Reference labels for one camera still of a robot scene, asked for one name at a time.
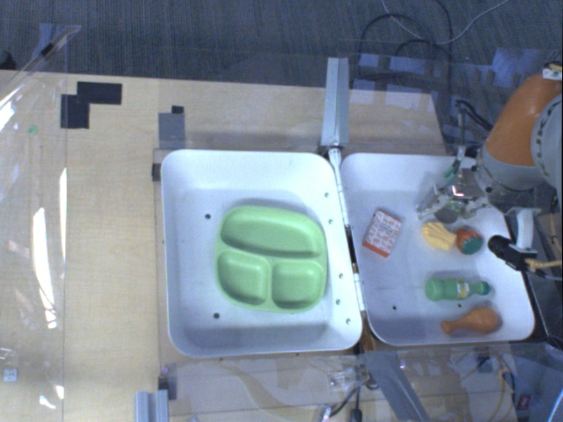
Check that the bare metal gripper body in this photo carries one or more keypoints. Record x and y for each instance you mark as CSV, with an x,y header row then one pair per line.
x,y
464,191

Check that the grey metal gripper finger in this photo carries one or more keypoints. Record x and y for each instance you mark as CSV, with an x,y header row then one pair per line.
x,y
427,200
446,216

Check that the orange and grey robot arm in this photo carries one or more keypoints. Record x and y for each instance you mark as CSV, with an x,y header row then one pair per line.
x,y
514,125

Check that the orange and green toy fruit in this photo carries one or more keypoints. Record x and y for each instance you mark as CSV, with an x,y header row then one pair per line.
x,y
469,242

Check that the orange and white carton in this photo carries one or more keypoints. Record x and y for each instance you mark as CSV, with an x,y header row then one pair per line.
x,y
382,234

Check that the green plastic bottle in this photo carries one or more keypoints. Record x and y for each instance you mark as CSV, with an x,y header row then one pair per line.
x,y
448,289

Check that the white plastic tray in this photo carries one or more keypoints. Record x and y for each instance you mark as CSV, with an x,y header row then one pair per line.
x,y
193,244
409,279

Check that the orange toy chicken drumstick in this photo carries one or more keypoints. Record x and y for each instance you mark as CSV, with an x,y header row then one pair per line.
x,y
477,322

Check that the green divided plate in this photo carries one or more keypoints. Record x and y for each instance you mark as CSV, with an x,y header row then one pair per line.
x,y
268,253

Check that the black cylinder on white bracket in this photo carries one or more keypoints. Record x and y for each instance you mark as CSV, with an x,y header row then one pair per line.
x,y
510,249

